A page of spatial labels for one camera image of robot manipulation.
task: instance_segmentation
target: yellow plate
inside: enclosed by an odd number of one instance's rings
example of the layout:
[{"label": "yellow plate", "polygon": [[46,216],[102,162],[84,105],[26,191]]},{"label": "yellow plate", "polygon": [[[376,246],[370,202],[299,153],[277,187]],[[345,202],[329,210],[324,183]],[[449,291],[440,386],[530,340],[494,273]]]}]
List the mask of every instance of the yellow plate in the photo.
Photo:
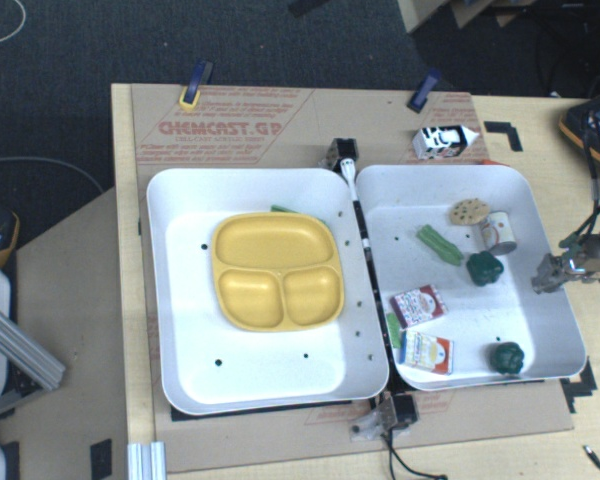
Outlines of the yellow plate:
[{"label": "yellow plate", "polygon": [[344,304],[338,248],[321,221],[299,213],[247,213],[212,240],[213,282],[224,315],[251,331],[311,329]]}]

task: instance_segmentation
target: green vegetable toy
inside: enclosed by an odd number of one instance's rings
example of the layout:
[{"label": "green vegetable toy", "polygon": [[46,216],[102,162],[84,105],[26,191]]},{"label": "green vegetable toy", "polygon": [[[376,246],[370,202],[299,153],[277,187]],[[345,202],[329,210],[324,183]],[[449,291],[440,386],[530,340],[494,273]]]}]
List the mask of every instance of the green vegetable toy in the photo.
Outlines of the green vegetable toy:
[{"label": "green vegetable toy", "polygon": [[464,258],[462,251],[454,244],[446,240],[440,233],[433,229],[429,224],[422,226],[416,236],[431,247],[443,261],[459,267]]},{"label": "green vegetable toy", "polygon": [[467,260],[467,270],[478,286],[495,283],[504,272],[504,265],[489,251],[472,254]]},{"label": "green vegetable toy", "polygon": [[502,375],[520,373],[524,365],[524,352],[520,345],[513,341],[496,345],[489,357],[494,370]]}]

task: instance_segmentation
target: black bracket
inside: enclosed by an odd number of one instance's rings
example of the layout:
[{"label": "black bracket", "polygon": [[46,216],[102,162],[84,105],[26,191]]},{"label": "black bracket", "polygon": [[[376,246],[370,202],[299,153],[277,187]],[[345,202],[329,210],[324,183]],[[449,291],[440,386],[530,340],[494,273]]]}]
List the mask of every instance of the black bracket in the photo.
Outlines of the black bracket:
[{"label": "black bracket", "polygon": [[511,123],[502,123],[498,121],[485,121],[484,127],[489,133],[506,133],[509,138],[509,146],[512,151],[522,151],[522,143],[516,130]]},{"label": "black bracket", "polygon": [[350,158],[354,162],[358,159],[358,143],[353,138],[336,138],[331,142],[327,150],[327,156],[322,160],[321,165],[325,169],[340,174],[340,160]]},{"label": "black bracket", "polygon": [[91,445],[89,450],[91,457],[91,480],[104,480],[111,476],[113,472],[111,452],[111,439],[105,439]]},{"label": "black bracket", "polygon": [[13,441],[1,448],[7,465],[6,480],[20,480],[20,443]]},{"label": "black bracket", "polygon": [[562,383],[562,390],[564,391],[564,397],[567,399],[567,405],[569,406],[569,412],[571,414],[576,413],[575,398],[578,396],[592,396],[593,392],[598,389],[596,379],[593,376],[593,370],[591,369],[591,363],[587,358],[587,363],[580,372],[580,381],[571,382],[570,379],[560,379]]}]

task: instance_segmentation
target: wooden table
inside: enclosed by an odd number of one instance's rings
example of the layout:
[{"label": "wooden table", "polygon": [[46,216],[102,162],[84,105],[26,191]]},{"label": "wooden table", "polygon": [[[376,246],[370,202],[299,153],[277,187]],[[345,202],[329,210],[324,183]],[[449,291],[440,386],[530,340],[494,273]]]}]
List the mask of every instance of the wooden table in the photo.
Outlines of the wooden table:
[{"label": "wooden table", "polygon": [[[591,211],[589,172],[582,155],[558,132],[561,112],[578,100],[474,97],[481,121],[510,122],[523,152],[514,152],[505,135],[486,134],[492,160],[517,169],[530,183],[554,253],[558,242]],[[156,440],[149,371],[147,319],[136,180],[131,86],[112,86],[116,194],[123,312],[127,430],[130,443]],[[583,451],[600,457],[600,284],[571,283],[568,296],[587,347],[597,391],[578,398],[575,429],[570,432],[492,439],[403,450],[410,467],[446,473],[454,480],[508,478],[600,478]],[[388,478],[386,452],[350,454],[273,464],[169,475],[178,480],[202,478]]]}]

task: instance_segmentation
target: dark carpet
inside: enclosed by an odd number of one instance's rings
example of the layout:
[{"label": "dark carpet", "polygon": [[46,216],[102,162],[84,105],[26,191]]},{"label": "dark carpet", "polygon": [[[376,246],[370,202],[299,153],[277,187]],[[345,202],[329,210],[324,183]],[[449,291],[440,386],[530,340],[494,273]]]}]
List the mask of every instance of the dark carpet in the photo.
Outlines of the dark carpet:
[{"label": "dark carpet", "polygon": [[[412,34],[397,0],[300,15],[301,0],[19,1],[26,22],[0,43],[0,159],[18,158],[0,162],[0,202],[20,245],[113,186],[112,83],[184,84],[198,58],[217,85],[412,90],[436,67],[439,90],[587,97],[600,76],[600,0],[541,0],[506,27],[483,15],[464,29],[446,6]],[[0,0],[0,38],[20,21]]]}]

